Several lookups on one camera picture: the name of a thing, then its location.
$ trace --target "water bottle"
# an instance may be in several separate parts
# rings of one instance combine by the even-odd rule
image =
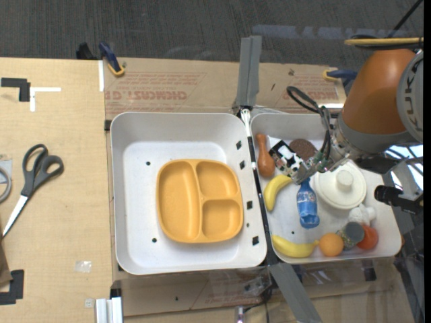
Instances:
[[[301,183],[298,194],[296,195],[298,205],[299,222],[306,229],[312,229],[319,225],[320,218],[317,215],[316,193],[310,186],[310,178]]]

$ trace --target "banana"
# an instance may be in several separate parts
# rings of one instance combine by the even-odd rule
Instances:
[[[310,256],[314,248],[319,244],[318,240],[315,240],[313,243],[297,244],[274,234],[271,236],[271,239],[274,248],[278,252],[281,252],[286,256],[294,258],[303,258]]]
[[[263,200],[265,201],[265,206],[268,211],[272,211],[275,205],[275,198],[278,192],[287,186],[292,179],[286,175],[277,175],[272,178],[265,189],[263,190]]]

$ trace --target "dark floor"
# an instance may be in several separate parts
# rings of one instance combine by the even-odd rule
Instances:
[[[416,1],[0,0],[0,57],[75,59],[82,42],[99,57],[105,41],[118,57],[238,61],[241,38],[260,34],[261,62],[358,70],[370,53],[343,41],[387,36]],[[421,3],[396,36],[423,35]],[[405,236],[422,228],[423,243],[423,215],[397,218]],[[423,253],[421,259],[411,250],[397,266],[416,322],[424,322]]]

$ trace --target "orange plate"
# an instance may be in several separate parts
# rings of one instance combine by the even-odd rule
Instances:
[[[244,212],[238,178],[225,163],[180,159],[157,177],[157,211],[163,232],[183,243],[221,242],[242,228]]]

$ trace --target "white pot lid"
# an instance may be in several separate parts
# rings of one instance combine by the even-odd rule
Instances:
[[[332,207],[352,209],[365,199],[365,177],[350,161],[333,172],[317,172],[312,179],[316,195]]]

